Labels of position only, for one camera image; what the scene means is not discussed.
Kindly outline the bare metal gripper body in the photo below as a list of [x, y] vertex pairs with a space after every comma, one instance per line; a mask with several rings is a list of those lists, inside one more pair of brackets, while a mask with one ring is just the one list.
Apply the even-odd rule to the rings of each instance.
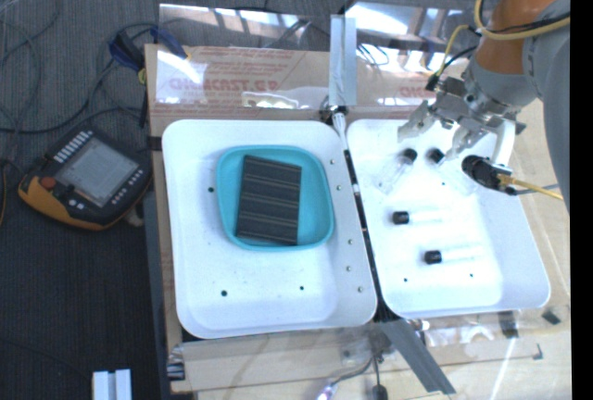
[[526, 85], [520, 77], [438, 79], [431, 111], [473, 132], [495, 131], [514, 122], [526, 106]]

